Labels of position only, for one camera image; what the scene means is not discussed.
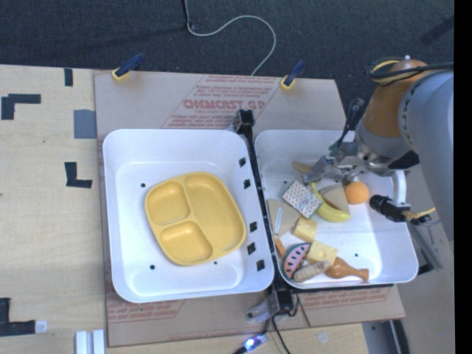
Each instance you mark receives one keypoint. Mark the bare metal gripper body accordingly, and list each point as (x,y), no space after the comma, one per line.
(350,157)

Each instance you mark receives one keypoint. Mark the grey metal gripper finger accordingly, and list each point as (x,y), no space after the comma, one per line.
(318,171)
(351,177)

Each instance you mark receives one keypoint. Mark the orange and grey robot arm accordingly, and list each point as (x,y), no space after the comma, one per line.
(424,124)

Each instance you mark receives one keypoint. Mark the orange fruit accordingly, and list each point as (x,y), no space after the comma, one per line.
(357,193)

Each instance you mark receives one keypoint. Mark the tan bread piece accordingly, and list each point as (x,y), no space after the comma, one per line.
(300,167)

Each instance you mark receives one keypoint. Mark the beige wedge slice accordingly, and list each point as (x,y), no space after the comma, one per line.
(337,199)

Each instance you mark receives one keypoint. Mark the white patterned packet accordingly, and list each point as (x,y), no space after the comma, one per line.
(301,198)

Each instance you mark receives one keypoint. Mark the yellow banana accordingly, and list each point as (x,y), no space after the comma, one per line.
(333,214)

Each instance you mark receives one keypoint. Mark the beige triangular slice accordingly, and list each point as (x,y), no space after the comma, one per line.
(282,216)

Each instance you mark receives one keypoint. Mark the yellow cheese cube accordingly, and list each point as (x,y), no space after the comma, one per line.
(322,252)
(305,229)

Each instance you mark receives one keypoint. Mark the white plastic tray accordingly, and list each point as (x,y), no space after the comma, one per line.
(380,242)
(125,216)

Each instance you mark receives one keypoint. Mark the orange carrot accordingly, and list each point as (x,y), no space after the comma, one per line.
(280,248)

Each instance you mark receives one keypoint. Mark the pink watermelon slice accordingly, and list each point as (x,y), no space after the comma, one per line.
(295,259)

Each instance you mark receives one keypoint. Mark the brown chicken drumstick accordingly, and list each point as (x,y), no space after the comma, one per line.
(343,269)

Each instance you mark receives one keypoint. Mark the tan corn cob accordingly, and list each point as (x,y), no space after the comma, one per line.
(309,271)

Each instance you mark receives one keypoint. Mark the yellow divided plate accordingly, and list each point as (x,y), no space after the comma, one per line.
(206,205)

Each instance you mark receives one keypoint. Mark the brown cardboard board red print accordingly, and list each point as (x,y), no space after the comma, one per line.
(147,101)

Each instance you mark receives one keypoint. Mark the black cylinder on white bracket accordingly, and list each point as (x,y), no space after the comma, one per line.
(385,205)

